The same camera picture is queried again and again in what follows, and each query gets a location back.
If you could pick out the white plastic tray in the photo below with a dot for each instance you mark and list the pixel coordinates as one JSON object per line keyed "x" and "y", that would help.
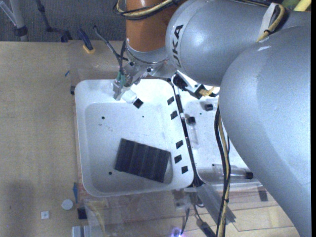
{"x": 103, "y": 137}
{"x": 207, "y": 144}

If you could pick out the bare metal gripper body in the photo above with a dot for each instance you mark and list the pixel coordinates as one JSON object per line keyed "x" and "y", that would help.
{"x": 133, "y": 74}

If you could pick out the small black bottle cap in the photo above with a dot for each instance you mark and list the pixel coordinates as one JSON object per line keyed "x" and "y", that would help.
{"x": 208, "y": 106}

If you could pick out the white round disc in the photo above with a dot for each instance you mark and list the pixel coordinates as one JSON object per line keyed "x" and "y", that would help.
{"x": 67, "y": 204}

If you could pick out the black ribbed rectangular block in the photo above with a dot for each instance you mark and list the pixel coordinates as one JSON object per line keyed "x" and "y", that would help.
{"x": 142, "y": 160}

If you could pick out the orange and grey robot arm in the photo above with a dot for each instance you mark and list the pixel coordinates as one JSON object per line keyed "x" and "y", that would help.
{"x": 259, "y": 102}

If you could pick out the black cylinder on white bracket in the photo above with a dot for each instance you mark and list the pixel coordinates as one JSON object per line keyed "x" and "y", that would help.
{"x": 180, "y": 82}

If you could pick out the clear plastic bottle black cap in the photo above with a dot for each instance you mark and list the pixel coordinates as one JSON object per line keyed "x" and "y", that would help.
{"x": 240, "y": 173}
{"x": 129, "y": 96}
{"x": 192, "y": 121}

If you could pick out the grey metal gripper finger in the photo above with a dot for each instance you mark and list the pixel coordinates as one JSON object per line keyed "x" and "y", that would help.
{"x": 117, "y": 90}

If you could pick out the thin black and white rod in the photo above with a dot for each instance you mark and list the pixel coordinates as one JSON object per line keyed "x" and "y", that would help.
{"x": 185, "y": 130}

